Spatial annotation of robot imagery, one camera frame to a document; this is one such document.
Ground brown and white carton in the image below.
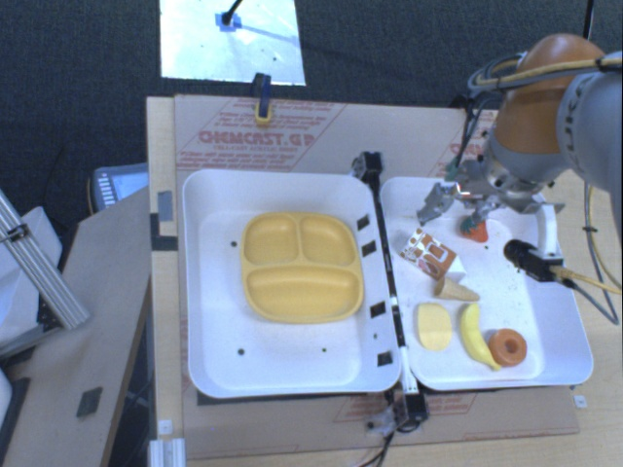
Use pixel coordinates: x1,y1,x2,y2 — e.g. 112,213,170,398
399,227,469,284

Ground orange carrot with green top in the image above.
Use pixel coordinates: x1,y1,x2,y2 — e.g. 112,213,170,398
457,214,490,244

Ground tan ice cream cone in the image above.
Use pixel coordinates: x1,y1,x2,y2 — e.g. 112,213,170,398
433,279,481,304

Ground yellow banana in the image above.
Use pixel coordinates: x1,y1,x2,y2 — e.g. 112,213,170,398
458,302,503,373

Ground pale yellow bread slice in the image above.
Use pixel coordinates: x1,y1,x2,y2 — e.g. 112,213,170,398
414,302,454,352

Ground brown cardboard board red print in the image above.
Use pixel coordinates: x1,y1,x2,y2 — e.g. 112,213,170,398
172,93,581,460

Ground orange doughnut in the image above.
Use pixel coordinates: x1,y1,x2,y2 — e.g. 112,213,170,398
487,328,529,368

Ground white plastic tray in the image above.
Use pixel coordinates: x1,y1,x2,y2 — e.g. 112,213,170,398
379,176,596,392
181,168,404,400

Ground thin black and white rod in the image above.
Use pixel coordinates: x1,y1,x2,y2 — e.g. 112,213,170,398
368,172,418,394

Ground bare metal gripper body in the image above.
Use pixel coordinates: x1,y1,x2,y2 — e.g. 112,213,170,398
454,159,542,212

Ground yellow divided plate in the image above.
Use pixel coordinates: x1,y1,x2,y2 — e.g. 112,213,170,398
240,211,366,325

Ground black cylinder on white bracket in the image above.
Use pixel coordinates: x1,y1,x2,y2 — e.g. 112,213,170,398
502,201,567,282

